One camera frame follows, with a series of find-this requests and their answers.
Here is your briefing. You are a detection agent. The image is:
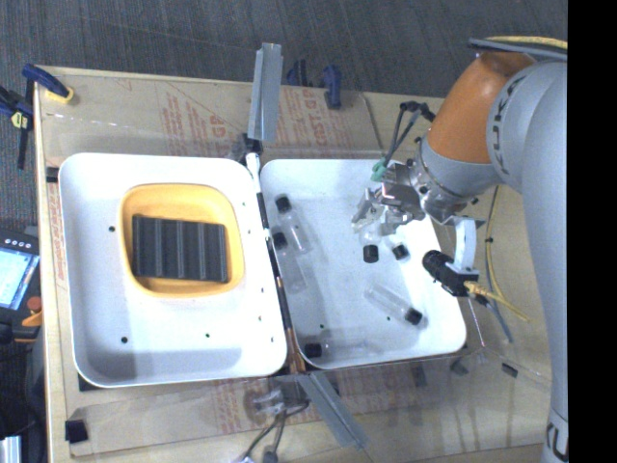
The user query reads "black cylinder on white bracket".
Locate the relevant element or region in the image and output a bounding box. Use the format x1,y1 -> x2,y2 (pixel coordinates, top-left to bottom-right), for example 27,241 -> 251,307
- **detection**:
421,214 -> 486,299

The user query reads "black block with thin wires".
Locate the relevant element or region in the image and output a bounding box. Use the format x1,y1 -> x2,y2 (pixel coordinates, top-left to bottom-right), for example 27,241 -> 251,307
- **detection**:
250,377 -> 310,417

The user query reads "thin black and white rod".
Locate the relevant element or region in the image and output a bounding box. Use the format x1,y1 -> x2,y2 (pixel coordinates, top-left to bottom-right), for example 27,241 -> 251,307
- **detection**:
244,151 -> 307,374

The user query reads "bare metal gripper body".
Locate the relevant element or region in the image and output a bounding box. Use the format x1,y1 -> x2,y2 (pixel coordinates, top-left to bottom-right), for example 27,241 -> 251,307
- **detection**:
379,160 -> 479,225

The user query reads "clear plastic bottle black cap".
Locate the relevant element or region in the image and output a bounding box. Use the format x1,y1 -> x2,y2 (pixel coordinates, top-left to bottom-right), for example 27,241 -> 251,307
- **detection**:
270,230 -> 310,295
303,327 -> 373,361
358,225 -> 383,265
274,194 -> 314,256
385,231 -> 412,262
362,283 -> 429,329

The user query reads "black ribbed rack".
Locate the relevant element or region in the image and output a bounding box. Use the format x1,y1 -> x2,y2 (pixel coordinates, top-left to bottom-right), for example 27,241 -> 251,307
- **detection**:
130,213 -> 229,285

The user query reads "orange bowl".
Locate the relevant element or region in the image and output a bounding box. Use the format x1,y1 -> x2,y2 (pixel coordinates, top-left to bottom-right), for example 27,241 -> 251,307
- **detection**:
118,182 -> 246,299

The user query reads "white plastic tray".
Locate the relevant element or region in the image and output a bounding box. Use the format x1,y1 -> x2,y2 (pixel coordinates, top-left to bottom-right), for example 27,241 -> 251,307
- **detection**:
57,151 -> 289,389
258,157 -> 469,371

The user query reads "brown cardboard board red print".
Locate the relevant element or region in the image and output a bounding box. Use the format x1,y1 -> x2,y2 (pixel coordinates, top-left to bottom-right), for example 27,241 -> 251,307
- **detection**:
33,65 -> 553,458

